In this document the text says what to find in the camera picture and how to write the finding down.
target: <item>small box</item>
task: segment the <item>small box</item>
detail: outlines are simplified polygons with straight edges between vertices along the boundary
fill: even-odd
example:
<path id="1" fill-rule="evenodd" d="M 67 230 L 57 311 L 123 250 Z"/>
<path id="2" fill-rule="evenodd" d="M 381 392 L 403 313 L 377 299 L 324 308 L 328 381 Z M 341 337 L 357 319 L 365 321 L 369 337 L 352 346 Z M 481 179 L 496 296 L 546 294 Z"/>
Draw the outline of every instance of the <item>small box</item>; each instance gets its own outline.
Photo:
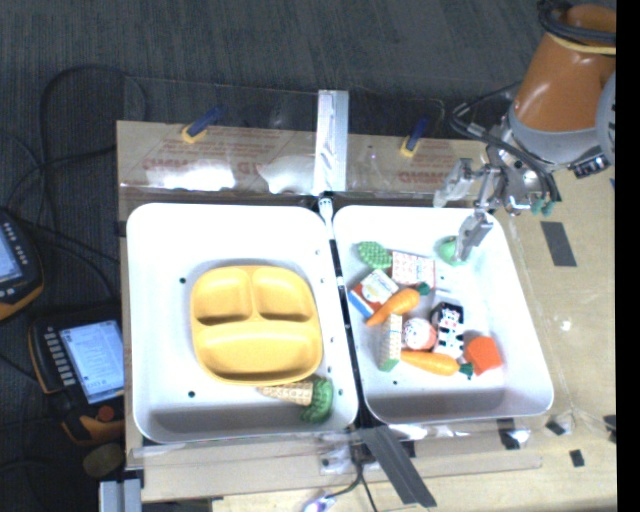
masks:
<path id="1" fill-rule="evenodd" d="M 398 284 L 414 286 L 426 283 L 432 289 L 436 284 L 436 262 L 432 258 L 392 251 L 391 279 Z"/>
<path id="2" fill-rule="evenodd" d="M 402 315 L 391 314 L 384 323 L 378 346 L 378 368 L 390 372 L 400 362 L 402 350 Z"/>
<path id="3" fill-rule="evenodd" d="M 399 289 L 383 270 L 376 269 L 349 290 L 349 302 L 369 318 Z"/>

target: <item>black cable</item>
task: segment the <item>black cable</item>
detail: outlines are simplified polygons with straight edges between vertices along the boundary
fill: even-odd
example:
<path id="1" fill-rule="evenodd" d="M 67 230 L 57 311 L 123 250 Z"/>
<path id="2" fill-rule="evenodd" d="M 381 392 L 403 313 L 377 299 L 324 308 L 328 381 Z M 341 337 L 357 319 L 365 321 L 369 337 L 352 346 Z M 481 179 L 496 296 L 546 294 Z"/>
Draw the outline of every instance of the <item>black cable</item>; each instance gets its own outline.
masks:
<path id="1" fill-rule="evenodd" d="M 38 165 L 38 159 L 36 158 L 36 155 L 33 153 L 33 151 L 31 151 L 29 149 L 29 147 L 22 142 L 18 137 L 16 137 L 15 135 L 12 135 L 4 130 L 0 130 L 0 136 L 9 139 L 11 142 L 13 142 L 16 146 L 18 146 L 20 148 L 20 150 L 25 153 L 27 155 L 27 157 L 29 158 L 29 160 L 31 160 L 31 163 L 34 165 Z"/>
<path id="2" fill-rule="evenodd" d="M 22 219 L 22 218 L 20 219 L 20 222 L 27 229 L 29 229 L 30 231 L 44 231 L 45 233 L 48 233 L 48 234 L 54 236 L 55 238 L 61 238 L 65 242 L 72 243 L 72 244 L 76 245 L 77 247 L 82 248 L 85 251 L 93 253 L 96 256 L 99 256 L 100 258 L 103 258 L 105 261 L 109 261 L 109 262 L 114 263 L 116 265 L 120 264 L 120 260 L 118 258 L 114 258 L 112 256 L 104 254 L 103 252 L 100 252 L 100 251 L 94 249 L 90 245 L 87 245 L 84 242 L 81 242 L 80 240 L 77 240 L 77 239 L 75 239 L 75 238 L 73 238 L 73 237 L 71 237 L 69 235 L 65 235 L 64 233 L 61 233 L 60 231 L 56 231 L 55 229 L 50 229 L 50 228 L 48 228 L 46 226 L 43 226 L 41 224 L 36 224 L 35 222 L 30 222 L 30 221 L 28 221 L 26 219 Z"/>
<path id="3" fill-rule="evenodd" d="M 338 496 L 342 496 L 343 494 L 347 494 L 353 491 L 360 484 L 364 486 L 364 490 L 367 493 L 367 498 L 369 499 L 369 503 L 371 504 L 371 508 L 373 509 L 373 512 L 378 512 L 378 509 L 376 508 L 376 504 L 373 500 L 373 496 L 371 495 L 371 490 L 369 489 L 369 485 L 367 484 L 367 481 L 364 478 L 364 467 L 362 466 L 362 464 L 356 464 L 356 478 L 354 479 L 353 482 L 351 482 L 347 487 L 345 487 L 340 491 L 327 494 L 325 496 L 325 499 L 333 499 Z"/>
<path id="4" fill-rule="evenodd" d="M 41 153 L 41 160 L 39 160 L 35 154 L 24 144 L 22 144 L 21 141 L 19 141 L 16 137 L 10 136 L 20 147 L 21 149 L 23 149 L 24 151 L 26 151 L 29 155 L 30 155 L 30 159 L 32 161 L 32 163 L 34 164 L 18 181 L 18 183 L 16 183 L 16 185 L 13 187 L 11 193 L 9 194 L 9 198 L 7 200 L 7 207 L 9 209 L 10 207 L 10 203 L 13 200 L 13 198 L 15 197 L 15 195 L 17 194 L 20 186 L 27 180 L 29 179 L 31 176 L 33 176 L 34 173 L 39 173 L 40 174 L 40 204 L 38 207 L 38 212 L 37 212 L 37 217 L 36 217 L 36 222 L 39 222 L 42 216 L 42 211 L 43 211 L 43 207 L 44 207 L 44 203 L 48 198 L 49 204 L 50 204 L 50 214 L 52 216 L 52 223 L 54 225 L 54 227 L 56 227 L 57 222 L 55 219 L 55 209 L 53 207 L 53 201 L 52 198 L 50 196 L 50 191 L 48 189 L 48 184 L 47 184 L 47 177 L 46 177 L 46 170 L 50 167 L 59 165 L 59 164 L 64 164 L 64 163 L 71 163 L 71 162 L 77 162 L 77 161 L 82 161 L 88 158 L 94 158 L 94 157 L 98 157 L 98 156 L 102 156 L 102 155 L 106 155 L 109 153 L 112 153 L 115 151 L 116 149 L 116 145 L 115 144 L 111 144 L 107 147 L 104 148 L 100 148 L 97 150 L 93 150 L 93 151 L 89 151 L 89 152 L 85 152 L 85 153 L 79 153 L 79 154 L 74 154 L 74 155 L 68 155 L 68 156 L 64 156 L 61 158 L 55 158 L 55 159 L 51 159 L 48 160 L 47 159 L 47 154 L 48 154 L 48 146 L 47 146 L 47 134 L 45 131 L 45 124 L 46 124 L 46 106 L 47 106 L 47 102 L 49 99 L 49 95 L 51 93 L 51 91 L 53 90 L 53 88 L 59 83 L 59 81 L 61 79 L 63 79 L 64 77 L 73 74 L 73 73 L 77 73 L 77 72 L 81 72 L 81 71 L 87 71 L 87 70 L 103 70 L 103 71 L 108 71 L 111 73 L 115 73 L 118 76 L 120 76 L 123 81 L 125 83 L 131 83 L 134 85 L 134 87 L 138 90 L 138 92 L 140 93 L 140 96 L 142 97 L 143 100 L 143 109 L 142 109 L 142 119 L 144 120 L 146 118 L 146 113 L 147 113 L 147 97 L 146 97 L 146 93 L 144 91 L 144 89 L 142 88 L 142 86 L 140 85 L 140 83 L 138 83 L 133 77 L 129 76 L 128 74 L 126 74 L 125 72 L 123 72 L 122 70 L 112 67 L 112 66 L 107 66 L 107 65 L 101 65 L 101 64 L 83 64 L 83 65 L 79 65 L 79 66 L 74 66 L 74 67 L 70 67 L 67 69 L 64 69 L 63 71 L 61 71 L 60 73 L 58 73 L 57 75 L 55 75 L 46 85 L 45 88 L 42 92 L 42 95 L 40 96 L 40 101 L 39 101 L 39 109 L 38 109 L 38 127 L 37 127 L 37 132 L 39 134 L 39 146 L 40 146 L 40 153 Z"/>
<path id="5" fill-rule="evenodd" d="M 507 91 L 510 91 L 518 84 L 519 82 L 515 82 L 511 85 L 508 85 L 496 91 L 480 96 L 479 98 L 475 99 L 471 103 L 462 103 L 461 105 L 458 105 L 452 111 L 451 117 L 449 118 L 449 125 L 451 126 L 451 128 L 453 128 L 453 130 L 455 130 L 460 135 L 478 140 L 489 146 L 500 148 L 503 151 L 506 151 L 507 153 L 521 160 L 533 172 L 536 173 L 541 186 L 545 189 L 544 192 L 549 193 L 550 199 L 552 201 L 557 201 L 559 194 L 555 186 L 555 182 L 551 179 L 547 170 L 544 169 L 538 162 L 536 162 L 535 159 L 533 159 L 530 155 L 528 155 L 524 151 L 516 148 L 515 146 L 503 141 L 502 139 L 499 139 L 498 137 L 494 137 L 493 135 L 489 134 L 487 130 L 484 129 L 483 127 L 479 127 L 481 128 L 481 131 L 479 132 L 478 130 L 475 130 L 472 128 L 471 123 L 465 123 L 462 120 L 463 115 L 470 113 L 472 109 L 476 108 L 478 105 L 484 103 L 485 101 L 487 101 L 492 97 L 499 96 L 501 94 L 504 94 Z"/>
<path id="6" fill-rule="evenodd" d="M 115 291 L 113 290 L 113 288 L 111 287 L 111 284 L 109 283 L 109 280 L 107 279 L 107 277 L 102 273 L 102 271 L 88 258 L 85 258 L 84 256 L 81 256 L 77 253 L 75 253 L 74 251 L 72 251 L 71 249 L 64 247 L 63 245 L 57 244 L 55 242 L 50 242 L 48 240 L 43 240 L 43 243 L 45 243 L 46 245 L 53 247 L 54 249 L 63 252 L 69 256 L 71 256 L 72 258 L 75 258 L 77 261 L 80 261 L 81 263 L 83 263 L 86 267 L 88 267 L 90 270 L 92 270 L 95 274 L 95 276 L 98 278 L 98 280 L 100 281 L 100 284 L 103 287 L 103 291 L 105 293 L 105 295 L 107 295 L 108 299 L 114 299 L 117 297 L 117 294 L 115 293 Z"/>
<path id="7" fill-rule="evenodd" d="M 355 478 L 355 480 L 353 482 L 351 482 L 348 487 L 345 487 L 341 491 L 336 491 L 334 493 L 327 494 L 327 496 L 325 496 L 325 498 L 327 498 L 327 499 L 335 498 L 337 496 L 341 496 L 342 494 L 347 494 L 348 492 L 353 491 L 364 480 L 362 472 L 363 472 L 362 464 L 356 464 L 356 478 Z"/>
<path id="8" fill-rule="evenodd" d="M 558 21 L 555 13 L 566 12 L 573 4 L 564 0 L 539 0 L 538 20 L 542 27 L 554 36 L 567 39 L 573 43 L 585 44 L 586 41 L 597 41 L 604 44 L 616 44 L 616 34 L 602 30 L 574 27 Z"/>
<path id="9" fill-rule="evenodd" d="M 364 476 L 362 477 L 362 485 L 364 485 L 364 490 L 367 493 L 367 497 L 369 498 L 369 503 L 371 504 L 371 508 L 373 509 L 373 512 L 378 512 L 378 509 L 376 508 L 376 504 L 373 501 L 373 496 L 371 495 L 371 491 L 369 490 L 369 484 L 367 484 L 367 481 L 365 480 Z"/>
<path id="10" fill-rule="evenodd" d="M 0 361 L 2 361 L 3 363 L 5 363 L 6 365 L 10 366 L 11 368 L 13 368 L 16 372 L 18 372 L 19 374 L 21 374 L 22 376 L 26 377 L 27 379 L 29 379 L 31 382 L 35 382 L 36 384 L 38 383 L 38 379 L 36 379 L 33 375 L 31 375 L 28 371 L 23 370 L 22 368 L 20 368 L 16 363 L 14 363 L 13 361 L 11 361 L 7 356 L 5 356 L 4 354 L 0 354 Z"/>

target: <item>screen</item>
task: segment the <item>screen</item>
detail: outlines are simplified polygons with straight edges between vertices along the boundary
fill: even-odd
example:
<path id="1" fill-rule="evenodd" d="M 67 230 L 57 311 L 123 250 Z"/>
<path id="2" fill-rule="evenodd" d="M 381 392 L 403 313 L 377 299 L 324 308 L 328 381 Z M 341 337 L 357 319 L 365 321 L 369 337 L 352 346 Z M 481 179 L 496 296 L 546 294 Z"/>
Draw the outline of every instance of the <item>screen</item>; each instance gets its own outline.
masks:
<path id="1" fill-rule="evenodd" d="M 64 329 L 60 338 L 90 404 L 124 389 L 122 335 L 115 320 Z"/>
<path id="2" fill-rule="evenodd" d="M 0 230 L 0 283 L 22 276 L 18 260 L 13 255 L 9 241 Z"/>

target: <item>handheld device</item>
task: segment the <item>handheld device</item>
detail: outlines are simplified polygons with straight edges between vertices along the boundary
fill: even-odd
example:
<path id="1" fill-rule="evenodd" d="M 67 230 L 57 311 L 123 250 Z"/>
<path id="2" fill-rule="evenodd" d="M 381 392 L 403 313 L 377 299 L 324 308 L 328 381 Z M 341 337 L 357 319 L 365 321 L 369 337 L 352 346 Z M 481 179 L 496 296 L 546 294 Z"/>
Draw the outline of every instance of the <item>handheld device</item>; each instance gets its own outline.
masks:
<path id="1" fill-rule="evenodd" d="M 40 318 L 29 353 L 56 419 L 81 446 L 124 433 L 121 309 L 104 305 Z"/>
<path id="2" fill-rule="evenodd" d="M 36 299 L 43 286 L 34 245 L 16 220 L 0 210 L 0 321 Z"/>

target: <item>toy vegetable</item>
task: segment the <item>toy vegetable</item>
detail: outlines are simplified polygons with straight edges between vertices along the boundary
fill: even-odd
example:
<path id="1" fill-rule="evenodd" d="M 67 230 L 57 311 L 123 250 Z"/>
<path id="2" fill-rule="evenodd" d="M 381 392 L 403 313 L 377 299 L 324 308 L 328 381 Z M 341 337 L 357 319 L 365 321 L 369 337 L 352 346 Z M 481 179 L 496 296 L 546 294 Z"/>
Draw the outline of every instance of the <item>toy vegetable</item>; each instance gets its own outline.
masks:
<path id="1" fill-rule="evenodd" d="M 259 387 L 258 391 L 264 396 L 270 396 L 285 402 L 293 402 L 294 404 L 311 405 L 313 398 L 313 382 L 298 381 L 289 382 L 287 384 L 279 384 L 277 386 Z"/>
<path id="2" fill-rule="evenodd" d="M 423 350 L 403 350 L 400 360 L 436 375 L 453 375 L 460 372 L 471 378 L 473 368 L 471 363 L 460 364 L 447 354 L 425 352 Z"/>
<path id="3" fill-rule="evenodd" d="M 489 336 L 478 336 L 469 341 L 464 349 L 464 358 L 473 364 L 476 375 L 502 365 L 496 342 Z"/>
<path id="4" fill-rule="evenodd" d="M 313 382 L 311 404 L 305 407 L 300 419 L 307 423 L 322 423 L 331 414 L 333 402 L 333 384 L 327 379 L 319 378 Z"/>
<path id="5" fill-rule="evenodd" d="M 385 320 L 384 335 L 378 346 L 378 369 L 390 372 L 400 362 L 402 349 L 402 315 L 389 315 Z"/>
<path id="6" fill-rule="evenodd" d="M 403 288 L 394 293 L 376 310 L 366 321 L 368 326 L 378 325 L 384 322 L 389 315 L 402 315 L 411 311 L 420 303 L 422 295 L 428 295 L 431 288 L 426 283 L 421 283 L 417 288 Z"/>
<path id="7" fill-rule="evenodd" d="M 358 254 L 360 254 L 360 259 L 373 269 L 389 268 L 393 263 L 393 258 L 389 251 L 378 242 L 360 242 L 358 244 Z"/>

